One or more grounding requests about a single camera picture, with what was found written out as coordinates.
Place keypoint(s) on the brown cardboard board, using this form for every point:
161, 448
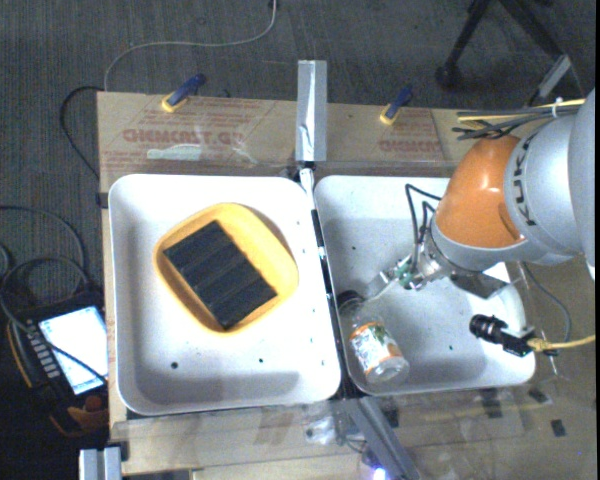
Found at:
220, 128

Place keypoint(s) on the black ribbed rectangular block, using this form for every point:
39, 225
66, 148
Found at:
220, 274

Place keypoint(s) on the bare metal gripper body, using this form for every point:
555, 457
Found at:
430, 268

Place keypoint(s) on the yellow bowl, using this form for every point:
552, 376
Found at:
270, 238

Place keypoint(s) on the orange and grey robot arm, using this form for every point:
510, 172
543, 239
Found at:
485, 203

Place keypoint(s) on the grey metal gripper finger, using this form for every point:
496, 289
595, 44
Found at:
378, 286

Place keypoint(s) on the clear plastic bottle orange label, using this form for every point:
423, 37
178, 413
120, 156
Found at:
380, 350

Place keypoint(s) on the white plastic tray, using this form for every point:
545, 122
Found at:
370, 218
180, 383

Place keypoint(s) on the black office chair base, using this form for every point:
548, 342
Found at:
485, 13

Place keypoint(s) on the black cylinder on white bracket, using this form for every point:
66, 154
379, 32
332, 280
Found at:
487, 327

